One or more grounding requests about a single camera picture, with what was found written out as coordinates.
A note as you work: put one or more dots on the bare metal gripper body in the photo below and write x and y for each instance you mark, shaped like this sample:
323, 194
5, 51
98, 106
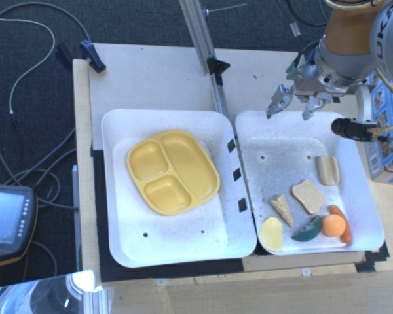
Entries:
317, 86

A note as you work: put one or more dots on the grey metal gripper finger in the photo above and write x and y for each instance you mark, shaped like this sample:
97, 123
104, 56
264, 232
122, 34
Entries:
314, 106
279, 100

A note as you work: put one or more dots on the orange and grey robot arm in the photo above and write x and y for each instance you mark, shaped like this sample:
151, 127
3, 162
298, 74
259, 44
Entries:
347, 28

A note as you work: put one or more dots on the white plastic tray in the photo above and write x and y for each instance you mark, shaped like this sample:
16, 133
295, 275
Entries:
170, 240
281, 162

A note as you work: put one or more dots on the beige hot dog bun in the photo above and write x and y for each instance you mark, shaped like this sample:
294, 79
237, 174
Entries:
328, 170

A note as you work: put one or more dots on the blue printed carton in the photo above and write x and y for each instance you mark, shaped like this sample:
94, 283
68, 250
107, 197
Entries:
384, 110

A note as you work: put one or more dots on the beige bread slice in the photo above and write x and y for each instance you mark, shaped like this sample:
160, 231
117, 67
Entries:
308, 196

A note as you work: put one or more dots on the pale yellow cheese wedge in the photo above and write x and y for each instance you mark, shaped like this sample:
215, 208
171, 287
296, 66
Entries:
282, 208

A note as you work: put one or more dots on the yellow divided plate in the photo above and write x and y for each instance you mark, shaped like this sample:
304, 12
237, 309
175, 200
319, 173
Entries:
180, 162

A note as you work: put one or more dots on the orange ball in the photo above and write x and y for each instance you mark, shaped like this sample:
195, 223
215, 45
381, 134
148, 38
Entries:
334, 225

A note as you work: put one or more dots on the green melon slice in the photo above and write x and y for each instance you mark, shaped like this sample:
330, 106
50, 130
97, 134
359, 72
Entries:
309, 232

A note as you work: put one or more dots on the pale flat board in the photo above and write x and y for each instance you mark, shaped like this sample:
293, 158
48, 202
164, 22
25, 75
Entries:
150, 83

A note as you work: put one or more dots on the orange sausage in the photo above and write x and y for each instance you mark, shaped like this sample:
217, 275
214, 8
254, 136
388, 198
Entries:
347, 234

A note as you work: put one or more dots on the yellow oval chip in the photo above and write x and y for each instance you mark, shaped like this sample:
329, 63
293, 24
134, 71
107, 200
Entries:
271, 235

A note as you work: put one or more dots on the black cylinder on white bracket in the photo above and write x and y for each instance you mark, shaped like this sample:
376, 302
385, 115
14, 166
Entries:
353, 129

